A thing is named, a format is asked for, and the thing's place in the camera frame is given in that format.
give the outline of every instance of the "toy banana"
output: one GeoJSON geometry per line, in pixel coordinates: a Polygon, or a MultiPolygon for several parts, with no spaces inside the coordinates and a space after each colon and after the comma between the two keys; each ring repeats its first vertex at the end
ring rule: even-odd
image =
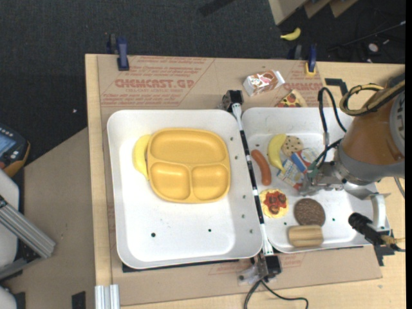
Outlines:
{"type": "Polygon", "coordinates": [[[151,135],[144,135],[140,137],[136,144],[135,147],[133,148],[133,165],[135,169],[137,169],[139,172],[141,172],[145,177],[146,180],[149,179],[149,176],[147,174],[147,166],[146,166],[146,151],[147,151],[147,146],[149,144],[149,139],[151,135]]]}
{"type": "Polygon", "coordinates": [[[301,34],[301,29],[296,28],[293,32],[281,35],[281,39],[288,40],[288,41],[296,40],[297,38],[299,38],[300,34],[301,34]]]}
{"type": "Polygon", "coordinates": [[[277,134],[272,137],[268,145],[268,159],[270,165],[280,169],[282,173],[285,173],[281,160],[281,148],[286,140],[286,134],[277,134]]]}

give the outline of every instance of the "black clamp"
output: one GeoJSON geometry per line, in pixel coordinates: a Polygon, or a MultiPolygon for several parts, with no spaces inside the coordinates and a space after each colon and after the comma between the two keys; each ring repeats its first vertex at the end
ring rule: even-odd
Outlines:
{"type": "Polygon", "coordinates": [[[223,110],[232,112],[232,104],[243,103],[243,94],[241,90],[228,90],[221,100],[223,104],[223,110]]]}

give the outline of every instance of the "gray carpet floor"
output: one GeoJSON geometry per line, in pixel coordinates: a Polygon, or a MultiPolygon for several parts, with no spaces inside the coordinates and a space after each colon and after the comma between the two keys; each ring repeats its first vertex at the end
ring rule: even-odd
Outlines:
{"type": "MultiPolygon", "coordinates": [[[[268,0],[226,1],[207,15],[219,0],[0,0],[0,122],[32,143],[29,162],[86,127],[84,54],[105,53],[111,33],[126,36],[130,54],[284,59],[316,43],[319,61],[358,61],[356,49],[327,48],[396,24],[405,1],[362,0],[337,19],[300,9],[276,26],[268,0]],[[279,38],[296,26],[297,42],[279,38]]],[[[376,62],[404,63],[404,45],[391,49],[376,62]]]]}

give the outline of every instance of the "yellow object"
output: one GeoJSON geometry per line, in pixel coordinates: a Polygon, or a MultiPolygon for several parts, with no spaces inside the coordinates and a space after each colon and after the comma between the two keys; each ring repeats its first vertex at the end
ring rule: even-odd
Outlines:
{"type": "Polygon", "coordinates": [[[300,35],[301,35],[301,29],[296,28],[291,33],[281,35],[281,39],[288,40],[288,41],[293,41],[293,40],[296,40],[297,38],[299,38],[300,35]]]}
{"type": "Polygon", "coordinates": [[[210,131],[167,128],[156,132],[147,148],[147,170],[154,192],[169,201],[217,201],[230,187],[226,144],[210,131]]]}
{"type": "Polygon", "coordinates": [[[304,72],[306,73],[306,75],[309,75],[309,76],[313,77],[313,76],[316,74],[316,69],[314,69],[313,72],[310,72],[310,71],[309,71],[309,65],[308,65],[308,63],[306,62],[306,63],[304,64],[304,72]]]}
{"type": "Polygon", "coordinates": [[[288,237],[294,247],[319,246],[323,243],[322,228],[319,225],[296,225],[290,227],[288,237]]]}
{"type": "Polygon", "coordinates": [[[145,177],[146,180],[149,179],[149,176],[147,175],[147,166],[146,166],[146,151],[147,151],[147,145],[149,144],[149,140],[151,138],[151,135],[144,135],[140,137],[134,148],[133,148],[133,165],[135,169],[137,169],[139,172],[141,172],[145,177]]]}
{"type": "Polygon", "coordinates": [[[285,173],[281,160],[281,148],[286,140],[286,134],[277,134],[272,137],[268,145],[268,159],[270,165],[280,169],[282,173],[285,173]]]}
{"type": "Polygon", "coordinates": [[[406,241],[406,238],[394,238],[394,237],[388,236],[388,235],[382,235],[380,238],[387,245],[393,245],[393,244],[397,244],[397,243],[404,243],[406,241]]]}

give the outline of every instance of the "cardboard sheet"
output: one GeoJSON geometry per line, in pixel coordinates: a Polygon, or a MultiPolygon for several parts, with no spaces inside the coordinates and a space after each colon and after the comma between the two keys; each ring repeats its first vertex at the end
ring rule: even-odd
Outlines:
{"type": "MultiPolygon", "coordinates": [[[[278,70],[285,83],[276,90],[249,97],[243,92],[243,110],[275,106],[292,89],[308,106],[317,106],[322,88],[319,72],[304,74],[305,61],[210,59],[194,57],[130,56],[130,71],[117,70],[116,56],[98,56],[104,166],[108,200],[109,240],[113,283],[119,284],[121,305],[155,303],[248,292],[237,275],[250,260],[191,267],[123,272],[116,249],[113,185],[106,124],[121,109],[216,109],[230,89],[243,90],[243,81],[259,71],[278,70]]],[[[382,277],[371,246],[280,254],[283,272],[274,288],[321,285],[382,277]]]]}

